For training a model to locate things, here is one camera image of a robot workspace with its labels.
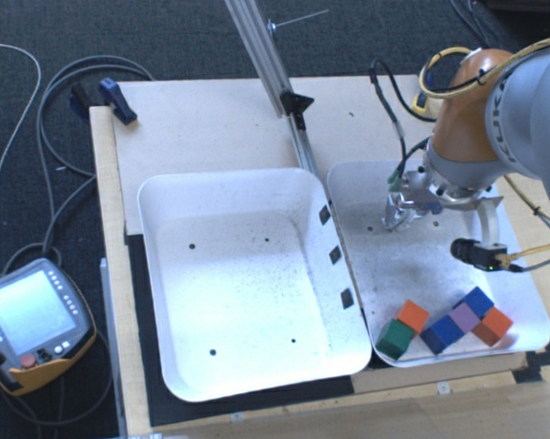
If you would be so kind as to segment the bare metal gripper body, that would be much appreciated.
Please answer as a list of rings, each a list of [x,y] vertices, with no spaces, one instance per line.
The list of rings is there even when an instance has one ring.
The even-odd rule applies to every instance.
[[[396,175],[391,181],[393,216],[437,215],[443,210],[474,211],[485,200],[497,207],[502,196],[491,189],[470,190],[445,181],[436,172],[417,168]]]

